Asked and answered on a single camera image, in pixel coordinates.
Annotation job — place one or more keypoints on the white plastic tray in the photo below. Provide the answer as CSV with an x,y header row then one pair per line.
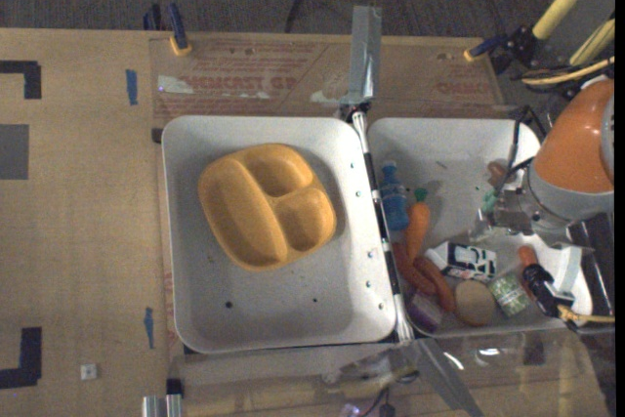
x,y
273,307
454,151

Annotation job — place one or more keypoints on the small white square block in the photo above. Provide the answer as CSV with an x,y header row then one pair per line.
x,y
88,371

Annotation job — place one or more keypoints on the brown round biscuit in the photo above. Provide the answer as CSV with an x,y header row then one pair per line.
x,y
473,303

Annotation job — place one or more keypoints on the orange carrot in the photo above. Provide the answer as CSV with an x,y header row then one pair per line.
x,y
418,224

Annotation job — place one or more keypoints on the brown cardboard board red print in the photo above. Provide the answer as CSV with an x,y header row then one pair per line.
x,y
312,68

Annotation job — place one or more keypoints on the blue bottle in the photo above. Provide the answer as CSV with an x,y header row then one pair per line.
x,y
393,202

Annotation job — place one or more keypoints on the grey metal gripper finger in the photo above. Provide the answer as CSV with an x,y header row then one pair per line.
x,y
481,225

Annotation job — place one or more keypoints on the pale brown round toy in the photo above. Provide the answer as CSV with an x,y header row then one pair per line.
x,y
497,171

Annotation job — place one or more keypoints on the orange divided plate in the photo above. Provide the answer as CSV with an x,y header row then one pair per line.
x,y
254,210

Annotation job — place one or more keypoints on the white carton with black print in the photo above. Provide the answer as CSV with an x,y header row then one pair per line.
x,y
469,259

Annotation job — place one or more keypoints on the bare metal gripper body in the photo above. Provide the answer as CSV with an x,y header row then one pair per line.
x,y
512,210

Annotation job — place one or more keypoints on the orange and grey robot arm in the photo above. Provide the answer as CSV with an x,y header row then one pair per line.
x,y
573,146

